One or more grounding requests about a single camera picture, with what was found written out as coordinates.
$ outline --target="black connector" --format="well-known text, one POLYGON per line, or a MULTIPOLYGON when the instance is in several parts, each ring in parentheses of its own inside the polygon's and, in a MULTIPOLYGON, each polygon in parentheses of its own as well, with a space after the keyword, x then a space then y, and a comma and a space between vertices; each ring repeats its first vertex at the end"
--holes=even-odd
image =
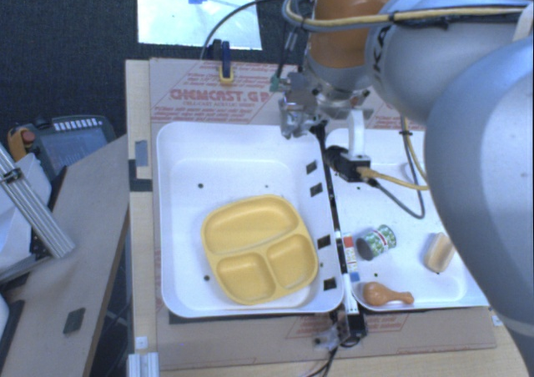
POLYGON ((370 158, 361 156, 356 160, 349 159, 346 154, 349 151, 340 146, 330 146, 325 150, 324 158, 326 164, 334 169, 340 177, 349 183, 363 183, 360 173, 356 170, 359 167, 370 167, 370 158))

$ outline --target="yellow plate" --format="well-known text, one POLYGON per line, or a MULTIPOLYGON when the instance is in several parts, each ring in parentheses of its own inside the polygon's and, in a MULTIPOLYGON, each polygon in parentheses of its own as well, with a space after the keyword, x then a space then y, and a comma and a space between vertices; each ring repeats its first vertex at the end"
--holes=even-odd
POLYGON ((237 303, 278 299, 317 275, 308 229, 280 196, 255 196, 216 209, 204 220, 201 233, 219 285, 237 303))

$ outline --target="green can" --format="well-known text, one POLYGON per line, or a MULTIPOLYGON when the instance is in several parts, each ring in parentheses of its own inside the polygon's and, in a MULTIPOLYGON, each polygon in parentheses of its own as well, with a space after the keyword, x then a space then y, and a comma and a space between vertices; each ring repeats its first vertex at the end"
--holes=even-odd
POLYGON ((393 230, 385 224, 382 224, 377 230, 373 230, 356 240, 358 254, 365 260, 372 260, 374 257, 394 248, 396 245, 397 239, 393 230))

